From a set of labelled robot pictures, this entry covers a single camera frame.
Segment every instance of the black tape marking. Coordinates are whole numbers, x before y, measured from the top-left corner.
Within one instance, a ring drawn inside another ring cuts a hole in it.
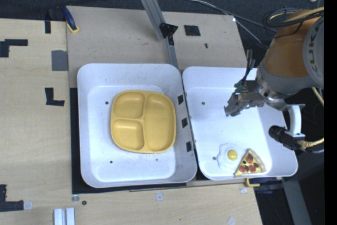
[[[186,151],[190,152],[191,150],[192,150],[192,144],[191,144],[191,142],[187,142],[186,143]]]
[[[199,27],[196,25],[184,25],[186,36],[201,36]]]
[[[5,39],[0,42],[0,57],[9,57],[9,46],[28,46],[28,40]]]
[[[9,45],[6,42],[0,42],[0,57],[9,57]]]
[[[52,26],[50,21],[44,21],[44,32],[50,34],[52,32]]]
[[[14,40],[6,38],[5,43],[9,46],[28,46],[28,40]]]
[[[187,118],[184,118],[182,121],[181,121],[181,125],[184,127],[187,126]]]
[[[23,200],[17,202],[6,202],[6,185],[0,185],[0,212],[23,210]]]
[[[54,89],[52,87],[46,87],[45,92],[47,98],[46,105],[64,106],[64,101],[54,100]]]
[[[184,96],[183,95],[180,95],[179,97],[178,97],[178,104],[180,105],[180,104],[182,104],[184,102]]]

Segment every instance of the egg yolk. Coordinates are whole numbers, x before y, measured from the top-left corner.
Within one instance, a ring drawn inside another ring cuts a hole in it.
[[[230,160],[236,160],[237,159],[237,152],[233,149],[230,149],[228,152],[227,152],[227,156]]]

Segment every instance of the screw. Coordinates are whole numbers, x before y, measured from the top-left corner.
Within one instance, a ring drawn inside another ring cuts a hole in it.
[[[80,200],[79,196],[78,195],[73,195],[72,196],[72,201],[73,202],[78,202]]]

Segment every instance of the toy fried egg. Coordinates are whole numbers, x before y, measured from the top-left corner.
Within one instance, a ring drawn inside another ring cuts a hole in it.
[[[224,143],[220,145],[216,159],[221,169],[236,169],[243,155],[244,149],[234,143]]]

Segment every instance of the toy pizza slice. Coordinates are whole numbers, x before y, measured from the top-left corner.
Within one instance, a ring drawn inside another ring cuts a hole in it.
[[[234,175],[236,177],[246,174],[265,172],[265,166],[260,157],[252,150],[248,149],[243,156]]]

